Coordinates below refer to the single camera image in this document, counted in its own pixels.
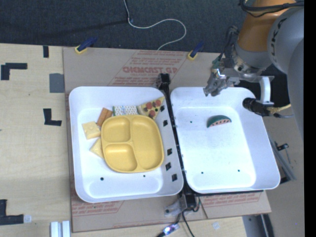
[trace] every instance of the black tape mark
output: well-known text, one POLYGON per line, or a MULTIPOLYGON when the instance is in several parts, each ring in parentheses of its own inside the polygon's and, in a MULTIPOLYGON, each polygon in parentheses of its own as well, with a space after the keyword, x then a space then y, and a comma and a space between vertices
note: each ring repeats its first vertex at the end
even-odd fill
POLYGON ((172 178, 172 181, 173 181, 173 182, 176 181, 176 180, 178 179, 177 174, 173 174, 173 175, 171 176, 171 178, 172 178))
POLYGON ((0 199, 0 226, 3 225, 14 225, 14 224, 23 224, 24 215, 7 215, 6 210, 6 199, 0 199))
POLYGON ((9 80, 10 79, 10 69, 5 65, 1 65, 1 80, 9 80))
POLYGON ((44 58, 48 58, 48 57, 49 57, 48 45, 44 45, 44 46, 43 46, 43 57, 44 57, 44 58))
POLYGON ((1 65, 1 80, 10 80, 10 69, 27 69, 27 63, 6 63, 1 65))
POLYGON ((168 163, 166 164, 166 171, 168 171, 170 168, 171 168, 171 163, 168 162, 168 163))
POLYGON ((65 81, 62 74, 49 74, 49 93, 64 93, 65 81))
POLYGON ((44 124, 61 126, 61 120, 51 120, 51 109, 43 109, 43 111, 45 118, 44 124))
POLYGON ((27 63, 6 63, 9 69, 28 69, 27 63))

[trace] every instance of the white cable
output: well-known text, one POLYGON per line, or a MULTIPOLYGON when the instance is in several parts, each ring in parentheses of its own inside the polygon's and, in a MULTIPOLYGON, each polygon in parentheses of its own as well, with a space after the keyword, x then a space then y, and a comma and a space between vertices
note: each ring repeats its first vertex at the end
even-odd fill
POLYGON ((168 44, 171 44, 171 43, 174 43, 174 42, 177 42, 177 41, 182 40, 182 39, 185 37, 185 35, 187 34, 187 28, 186 28, 186 26, 185 26, 180 20, 174 19, 174 18, 163 19, 163 20, 161 20, 161 21, 159 21, 159 22, 157 22, 157 23, 155 23, 155 24, 153 24, 153 25, 151 25, 151 26, 146 26, 146 27, 139 27, 139 26, 133 25, 133 24, 130 22, 129 10, 128 10, 128 8, 127 8, 126 1, 125 1, 125 0, 123 0, 123 1, 124 1, 125 9, 126 9, 126 11, 127 11, 127 20, 128 20, 128 23, 130 24, 130 26, 132 26, 132 27, 134 27, 134 28, 137 28, 137 29, 149 29, 149 28, 154 27, 154 26, 156 26, 156 25, 158 25, 158 24, 160 24, 160 23, 162 23, 162 22, 165 22, 165 21, 176 21, 176 22, 180 23, 180 24, 183 26, 183 28, 184 28, 184 34, 182 35, 181 38, 176 39, 176 40, 173 40, 173 41, 170 41, 170 42, 167 42, 167 43, 161 45, 157 50, 160 50, 160 49, 161 49, 163 46, 165 46, 165 45, 168 45, 168 44))

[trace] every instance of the blue clamp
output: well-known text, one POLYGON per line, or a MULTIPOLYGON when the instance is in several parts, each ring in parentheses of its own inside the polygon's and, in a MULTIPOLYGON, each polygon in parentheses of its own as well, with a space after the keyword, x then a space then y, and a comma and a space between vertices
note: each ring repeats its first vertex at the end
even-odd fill
POLYGON ((194 61, 198 55, 198 52, 201 52, 204 48, 204 42, 201 41, 197 46, 188 54, 188 59, 194 61))
POLYGON ((87 50, 87 47, 93 46, 97 42, 98 38, 96 37, 90 37, 85 42, 83 42, 81 45, 75 47, 75 51, 77 54, 82 54, 87 50))

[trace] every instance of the black connector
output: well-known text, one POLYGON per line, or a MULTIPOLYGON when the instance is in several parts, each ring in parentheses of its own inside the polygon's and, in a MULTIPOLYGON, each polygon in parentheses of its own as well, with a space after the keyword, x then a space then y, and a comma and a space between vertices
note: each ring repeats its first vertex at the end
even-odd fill
POLYGON ((271 115, 270 111, 267 109, 267 106, 257 102, 257 100, 254 98, 245 98, 242 102, 242 106, 244 106, 247 110, 263 117, 271 115))
POLYGON ((188 209, 194 209, 197 206, 196 197, 194 195, 186 195, 188 209))

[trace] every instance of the black cable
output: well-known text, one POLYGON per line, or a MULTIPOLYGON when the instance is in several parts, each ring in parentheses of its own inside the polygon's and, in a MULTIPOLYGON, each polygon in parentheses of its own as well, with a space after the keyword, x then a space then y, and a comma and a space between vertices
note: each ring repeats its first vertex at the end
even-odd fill
POLYGON ((188 225, 188 222, 187 222, 187 220, 186 220, 185 216, 184 216, 184 211, 182 212, 182 218, 183 218, 184 222, 186 223, 187 228, 188 228, 188 230, 189 230, 190 234, 192 235, 192 237, 195 237, 195 236, 194 236, 194 234, 192 233, 192 231, 191 231, 191 229, 190 229, 189 225, 188 225))
POLYGON ((201 199, 198 198, 198 204, 197 204, 197 208, 196 209, 192 209, 193 212, 197 212, 199 210, 199 207, 201 205, 201 199))
POLYGON ((224 46, 222 52, 220 53, 220 55, 218 56, 218 60, 219 61, 222 59, 227 47, 231 44, 231 40, 232 40, 233 34, 238 35, 239 34, 239 30, 237 29, 236 26, 229 26, 228 29, 226 30, 226 36, 225 36, 226 43, 225 43, 225 46, 224 46))
MULTIPOLYGON (((180 219, 181 219, 181 213, 178 214, 176 221, 173 223, 173 225, 178 224, 180 219)), ((164 232, 161 232, 159 235, 157 235, 157 237, 164 237, 164 236, 166 236, 166 234, 164 232)))
POLYGON ((274 113, 273 116, 276 117, 276 118, 288 119, 288 118, 294 117, 294 114, 292 114, 292 115, 281 115, 279 113, 274 113))
POLYGON ((242 10, 246 11, 253 17, 261 17, 267 13, 274 13, 277 11, 281 11, 287 8, 291 7, 304 7, 304 1, 298 1, 294 3, 284 3, 284 4, 277 4, 277 5, 272 5, 272 6, 263 6, 263 7, 252 7, 252 6, 247 6, 248 0, 239 0, 239 5, 242 10))

